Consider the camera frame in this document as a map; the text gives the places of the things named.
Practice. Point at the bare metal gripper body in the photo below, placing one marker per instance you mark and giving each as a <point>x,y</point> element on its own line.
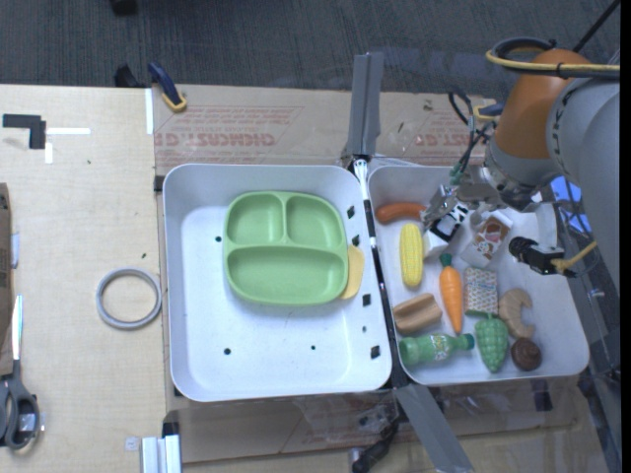
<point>493,190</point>

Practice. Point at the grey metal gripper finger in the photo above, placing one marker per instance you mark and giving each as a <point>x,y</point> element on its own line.
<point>441,204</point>

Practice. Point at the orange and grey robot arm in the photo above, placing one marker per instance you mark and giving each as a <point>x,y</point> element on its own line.
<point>586,131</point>

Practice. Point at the black and white milk carton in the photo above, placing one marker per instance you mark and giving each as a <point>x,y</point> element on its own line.
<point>443,237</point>

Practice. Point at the orange sausage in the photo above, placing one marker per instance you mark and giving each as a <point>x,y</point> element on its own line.
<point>397,212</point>

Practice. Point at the white carton with picture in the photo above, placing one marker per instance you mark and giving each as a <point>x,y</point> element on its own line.
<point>488,242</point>

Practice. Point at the yellow corn cob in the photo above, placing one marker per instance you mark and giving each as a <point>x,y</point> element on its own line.
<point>411,256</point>

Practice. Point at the orange carrot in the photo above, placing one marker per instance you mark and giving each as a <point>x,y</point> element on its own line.
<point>451,291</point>

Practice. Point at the patterned white packet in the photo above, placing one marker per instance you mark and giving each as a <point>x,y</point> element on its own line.
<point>480,291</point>

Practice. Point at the flat yellow slice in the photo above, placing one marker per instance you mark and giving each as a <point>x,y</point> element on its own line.
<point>356,269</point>

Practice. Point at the brown hot dog bun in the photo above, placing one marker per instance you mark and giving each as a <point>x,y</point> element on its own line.
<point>416,313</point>

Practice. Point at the beige croissant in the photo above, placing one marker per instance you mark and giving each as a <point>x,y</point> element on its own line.
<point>512,308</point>

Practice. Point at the white plastic tray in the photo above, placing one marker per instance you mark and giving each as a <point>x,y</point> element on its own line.
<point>547,308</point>
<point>276,348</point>

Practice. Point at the green plastic bottle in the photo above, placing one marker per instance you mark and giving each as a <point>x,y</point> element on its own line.
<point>429,349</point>

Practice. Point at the green grapes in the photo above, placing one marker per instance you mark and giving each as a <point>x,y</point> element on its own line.
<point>491,343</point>

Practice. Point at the brown cardboard board red print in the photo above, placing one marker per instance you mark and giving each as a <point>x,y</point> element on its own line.
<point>305,126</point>

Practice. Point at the brown chocolate swirl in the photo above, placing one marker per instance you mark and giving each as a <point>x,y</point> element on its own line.
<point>526,355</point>

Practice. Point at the green divided plate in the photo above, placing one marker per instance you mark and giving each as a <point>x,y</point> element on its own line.
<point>283,269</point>

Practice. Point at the white tape roll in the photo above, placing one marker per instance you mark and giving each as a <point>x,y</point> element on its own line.
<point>101,308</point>

